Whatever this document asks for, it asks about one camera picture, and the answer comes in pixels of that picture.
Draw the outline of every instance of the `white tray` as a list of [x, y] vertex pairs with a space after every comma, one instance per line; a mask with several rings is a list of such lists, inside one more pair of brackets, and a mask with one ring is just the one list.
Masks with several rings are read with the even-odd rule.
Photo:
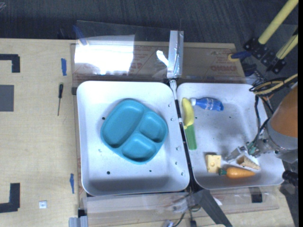
[[[254, 109], [255, 96], [249, 92], [251, 87], [248, 84], [184, 83], [177, 88], [182, 117], [184, 112], [181, 101], [184, 97], [188, 99], [212, 97], [220, 100], [224, 105], [224, 110], [221, 112], [194, 106], [197, 150], [190, 150], [189, 156], [195, 180], [203, 188], [279, 185], [283, 181], [283, 163], [274, 154], [265, 154], [259, 158], [249, 157], [261, 167], [261, 170], [255, 171], [256, 175], [253, 177], [232, 180], [226, 176], [207, 172], [206, 154], [225, 155], [255, 138], [257, 118]], [[258, 111], [262, 124], [267, 119], [267, 115], [261, 100]], [[223, 159], [221, 164], [223, 167], [239, 166], [236, 162], [228, 164]]]
[[[131, 163], [101, 141], [100, 129], [122, 100], [140, 101], [167, 123], [168, 136], [143, 165]], [[86, 81], [77, 89], [81, 175], [85, 191], [93, 196], [177, 192], [189, 183], [182, 135], [171, 89], [158, 82]]]

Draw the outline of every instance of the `screwdriver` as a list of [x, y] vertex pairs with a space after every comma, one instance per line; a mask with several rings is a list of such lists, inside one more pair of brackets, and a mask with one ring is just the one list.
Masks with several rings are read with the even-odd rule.
[[62, 92], [63, 92], [63, 83], [60, 83], [60, 85], [59, 85], [59, 106], [58, 106], [58, 116], [59, 116], [60, 101], [61, 101], [61, 98], [62, 98]]

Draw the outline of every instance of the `wooden tabletop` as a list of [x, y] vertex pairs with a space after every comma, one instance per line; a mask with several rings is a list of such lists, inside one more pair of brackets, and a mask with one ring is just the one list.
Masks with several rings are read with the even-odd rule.
[[[74, 40], [0, 39], [1, 54], [20, 56], [20, 73], [12, 73], [11, 61], [0, 61], [0, 85], [14, 85], [14, 111], [0, 112], [3, 172], [0, 203], [9, 202], [10, 184], [20, 183], [20, 208], [0, 213], [0, 226], [67, 227], [69, 218], [78, 214], [76, 129], [71, 94], [71, 44], [74, 43]], [[66, 76], [62, 74], [61, 58], [67, 61]], [[64, 88], [57, 116], [60, 83]], [[274, 210], [228, 214], [227, 218], [234, 226], [294, 226], [284, 195], [275, 191], [275, 198], [278, 208]], [[39, 208], [40, 201], [47, 201], [47, 208]], [[214, 225], [208, 216], [196, 221], [198, 226]], [[163, 221], [126, 226], [162, 224]], [[189, 226], [188, 220], [179, 226]]]

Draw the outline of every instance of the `blue bottle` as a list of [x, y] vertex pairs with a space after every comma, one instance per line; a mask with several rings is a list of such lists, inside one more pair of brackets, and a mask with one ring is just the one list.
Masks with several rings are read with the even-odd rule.
[[224, 109], [221, 101], [211, 97], [203, 97], [200, 99], [191, 98], [190, 102], [192, 106], [198, 105], [199, 107], [207, 110], [223, 111]]

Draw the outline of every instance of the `carrot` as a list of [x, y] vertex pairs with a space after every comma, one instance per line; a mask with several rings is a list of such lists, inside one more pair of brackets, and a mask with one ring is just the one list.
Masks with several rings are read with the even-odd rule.
[[250, 170], [231, 166], [231, 167], [227, 168], [226, 170], [220, 168], [219, 175], [226, 175], [229, 178], [236, 179], [236, 178], [254, 176], [255, 173]]

